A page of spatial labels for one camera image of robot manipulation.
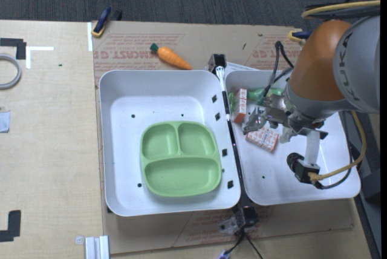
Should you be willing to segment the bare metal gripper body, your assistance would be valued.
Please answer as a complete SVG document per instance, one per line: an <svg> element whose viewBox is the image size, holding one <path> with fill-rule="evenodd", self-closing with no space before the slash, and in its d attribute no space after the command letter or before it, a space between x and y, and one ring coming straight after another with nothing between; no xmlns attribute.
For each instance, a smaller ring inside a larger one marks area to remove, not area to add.
<svg viewBox="0 0 387 259"><path fill-rule="evenodd" d="M289 114L285 105L283 94L271 94L266 96L262 102L264 112L262 116L270 126L270 128L278 128L279 125L289 128Z"/></svg>

